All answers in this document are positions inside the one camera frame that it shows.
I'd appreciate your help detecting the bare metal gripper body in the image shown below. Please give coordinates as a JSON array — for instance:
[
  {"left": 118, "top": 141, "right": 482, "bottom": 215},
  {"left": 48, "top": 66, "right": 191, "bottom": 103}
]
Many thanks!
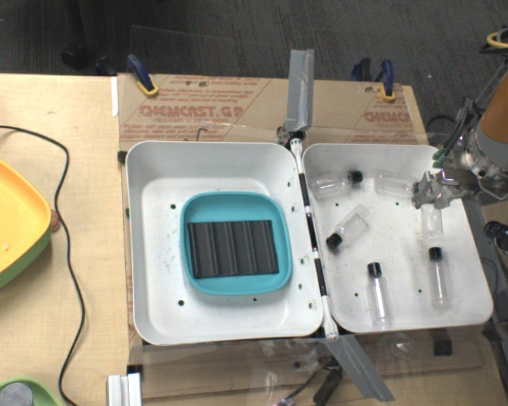
[{"left": 442, "top": 140, "right": 508, "bottom": 205}]

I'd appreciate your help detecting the white plastic tray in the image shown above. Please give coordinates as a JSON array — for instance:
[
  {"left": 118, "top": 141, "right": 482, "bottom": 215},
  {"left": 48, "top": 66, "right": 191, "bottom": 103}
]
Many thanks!
[
  {"left": 124, "top": 140, "right": 325, "bottom": 347},
  {"left": 301, "top": 142, "right": 494, "bottom": 335}
]

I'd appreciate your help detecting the clear plastic bottle black cap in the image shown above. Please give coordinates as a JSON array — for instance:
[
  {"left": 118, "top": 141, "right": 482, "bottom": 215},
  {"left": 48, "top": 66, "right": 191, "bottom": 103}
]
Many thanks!
[
  {"left": 325, "top": 204, "right": 371, "bottom": 252},
  {"left": 366, "top": 261, "right": 396, "bottom": 327},
  {"left": 428, "top": 246, "right": 454, "bottom": 310},
  {"left": 310, "top": 169, "right": 364, "bottom": 201}
]

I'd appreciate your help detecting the thin black and white rod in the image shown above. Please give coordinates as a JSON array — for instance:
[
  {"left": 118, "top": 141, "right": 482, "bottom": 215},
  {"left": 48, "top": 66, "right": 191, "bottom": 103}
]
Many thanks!
[{"left": 289, "top": 138, "right": 340, "bottom": 340}]

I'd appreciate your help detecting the teal plate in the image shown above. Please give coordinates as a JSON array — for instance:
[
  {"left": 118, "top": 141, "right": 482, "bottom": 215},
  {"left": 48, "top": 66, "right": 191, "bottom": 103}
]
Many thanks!
[{"left": 179, "top": 190, "right": 294, "bottom": 298}]

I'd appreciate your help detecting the brown cardboard board red print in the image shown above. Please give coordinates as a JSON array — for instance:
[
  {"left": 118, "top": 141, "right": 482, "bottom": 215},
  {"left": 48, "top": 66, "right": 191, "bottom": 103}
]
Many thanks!
[{"left": 117, "top": 72, "right": 484, "bottom": 400}]

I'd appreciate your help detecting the black ridged holder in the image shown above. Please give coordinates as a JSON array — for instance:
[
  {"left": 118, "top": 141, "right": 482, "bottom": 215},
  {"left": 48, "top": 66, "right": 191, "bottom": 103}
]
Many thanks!
[{"left": 186, "top": 219, "right": 281, "bottom": 280}]

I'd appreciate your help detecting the black hex key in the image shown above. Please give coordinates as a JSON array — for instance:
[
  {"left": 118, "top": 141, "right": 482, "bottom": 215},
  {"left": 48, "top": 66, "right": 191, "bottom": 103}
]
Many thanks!
[{"left": 184, "top": 127, "right": 210, "bottom": 143}]

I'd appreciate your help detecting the black office chair base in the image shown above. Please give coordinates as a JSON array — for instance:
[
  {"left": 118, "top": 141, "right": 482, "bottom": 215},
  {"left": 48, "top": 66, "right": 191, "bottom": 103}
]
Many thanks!
[{"left": 0, "top": 0, "right": 171, "bottom": 69}]

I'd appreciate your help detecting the green plate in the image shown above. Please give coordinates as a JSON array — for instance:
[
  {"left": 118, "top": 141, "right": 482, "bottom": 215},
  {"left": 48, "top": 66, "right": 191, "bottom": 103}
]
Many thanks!
[
  {"left": 0, "top": 376, "right": 65, "bottom": 406},
  {"left": 0, "top": 226, "right": 53, "bottom": 299}
]

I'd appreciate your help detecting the yellow plate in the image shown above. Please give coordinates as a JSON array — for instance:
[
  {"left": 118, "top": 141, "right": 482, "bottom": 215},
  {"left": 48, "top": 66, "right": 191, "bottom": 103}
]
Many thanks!
[{"left": 0, "top": 154, "right": 53, "bottom": 285}]

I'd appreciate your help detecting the grey can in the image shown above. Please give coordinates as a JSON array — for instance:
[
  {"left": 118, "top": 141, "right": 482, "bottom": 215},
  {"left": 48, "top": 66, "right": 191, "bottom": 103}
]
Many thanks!
[{"left": 0, "top": 381, "right": 36, "bottom": 406}]

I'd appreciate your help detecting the black cylinder on white bracket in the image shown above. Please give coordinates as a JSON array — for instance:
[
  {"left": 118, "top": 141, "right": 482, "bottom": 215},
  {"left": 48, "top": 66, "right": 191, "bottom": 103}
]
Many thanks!
[{"left": 483, "top": 221, "right": 508, "bottom": 254}]

